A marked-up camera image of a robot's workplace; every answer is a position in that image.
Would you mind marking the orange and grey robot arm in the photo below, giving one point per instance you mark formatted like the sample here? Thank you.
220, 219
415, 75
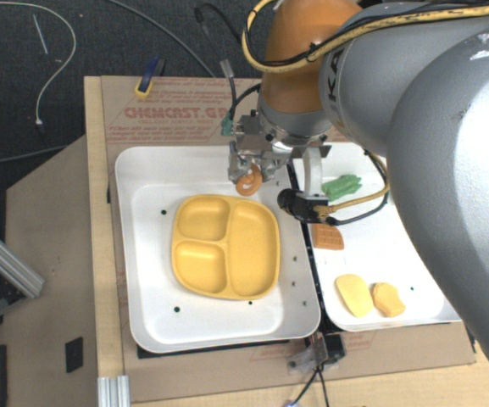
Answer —
439, 142

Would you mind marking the orange toy waffle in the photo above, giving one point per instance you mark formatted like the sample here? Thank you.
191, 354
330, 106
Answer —
328, 238

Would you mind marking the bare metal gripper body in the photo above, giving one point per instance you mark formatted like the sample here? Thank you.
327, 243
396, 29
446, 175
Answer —
252, 136

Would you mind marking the yellow divided plate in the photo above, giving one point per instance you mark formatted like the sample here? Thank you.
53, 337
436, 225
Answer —
244, 248

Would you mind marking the orange toy pretzel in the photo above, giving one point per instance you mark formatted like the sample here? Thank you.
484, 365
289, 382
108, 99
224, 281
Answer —
248, 187

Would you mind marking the black cylinder on white bracket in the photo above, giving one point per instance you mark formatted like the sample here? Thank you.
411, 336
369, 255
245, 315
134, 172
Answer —
301, 206

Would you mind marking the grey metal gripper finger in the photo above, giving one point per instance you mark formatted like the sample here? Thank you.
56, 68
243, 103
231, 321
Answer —
273, 168
236, 171

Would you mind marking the green toy beans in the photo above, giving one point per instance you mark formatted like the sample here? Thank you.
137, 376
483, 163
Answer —
340, 188

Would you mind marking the white plastic tray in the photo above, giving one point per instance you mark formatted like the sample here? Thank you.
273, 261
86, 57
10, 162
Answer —
379, 257
151, 244

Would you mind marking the orange toy nugget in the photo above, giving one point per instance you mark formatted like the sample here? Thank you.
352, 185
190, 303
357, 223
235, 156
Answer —
388, 300

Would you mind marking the pale yellow oval toy slice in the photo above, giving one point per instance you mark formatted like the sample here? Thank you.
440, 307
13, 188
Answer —
354, 295

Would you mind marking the brown cardboard board, red print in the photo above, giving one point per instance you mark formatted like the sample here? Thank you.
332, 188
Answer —
163, 113

